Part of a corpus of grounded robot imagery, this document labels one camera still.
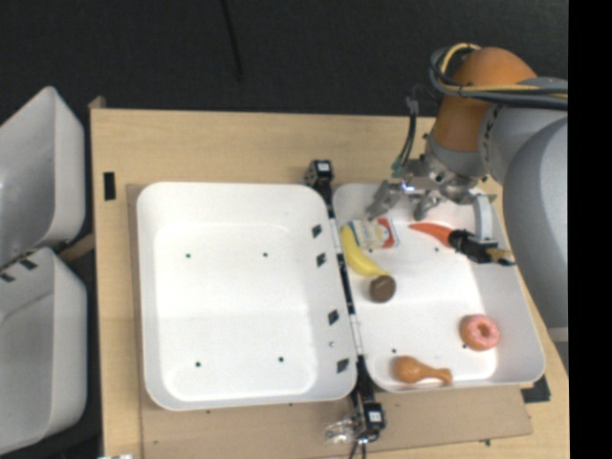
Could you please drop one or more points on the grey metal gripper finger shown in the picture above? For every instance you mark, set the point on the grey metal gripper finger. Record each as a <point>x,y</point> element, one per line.
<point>424,204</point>
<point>385,199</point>

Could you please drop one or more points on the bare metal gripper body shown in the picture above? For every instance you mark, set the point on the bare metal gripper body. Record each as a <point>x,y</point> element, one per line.
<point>447,184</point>

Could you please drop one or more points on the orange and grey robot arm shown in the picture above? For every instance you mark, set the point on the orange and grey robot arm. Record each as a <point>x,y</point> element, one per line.
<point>531,160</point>

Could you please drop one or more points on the white carton with print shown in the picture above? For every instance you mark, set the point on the white carton with print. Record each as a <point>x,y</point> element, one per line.
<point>382,237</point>

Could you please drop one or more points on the yellow banana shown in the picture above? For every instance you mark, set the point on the yellow banana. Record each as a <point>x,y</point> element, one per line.
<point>358,258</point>

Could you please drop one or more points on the thin black and white rod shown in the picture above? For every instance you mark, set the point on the thin black and white rod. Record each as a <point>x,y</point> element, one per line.
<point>346,280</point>

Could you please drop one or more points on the brown round biscuit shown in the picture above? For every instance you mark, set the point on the brown round biscuit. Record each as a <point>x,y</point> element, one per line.
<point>382,289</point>

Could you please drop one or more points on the white plastic tray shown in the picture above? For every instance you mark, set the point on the white plastic tray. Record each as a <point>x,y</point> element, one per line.
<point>229,304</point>
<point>430,304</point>

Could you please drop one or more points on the pink doughnut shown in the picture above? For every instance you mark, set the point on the pink doughnut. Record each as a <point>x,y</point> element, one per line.
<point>479,333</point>

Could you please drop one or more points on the orange chicken drumstick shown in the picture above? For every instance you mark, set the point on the orange chicken drumstick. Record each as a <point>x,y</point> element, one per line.
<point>413,370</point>

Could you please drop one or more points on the black cylinder on white bracket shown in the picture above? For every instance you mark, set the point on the black cylinder on white bracket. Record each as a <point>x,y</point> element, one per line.
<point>471,244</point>

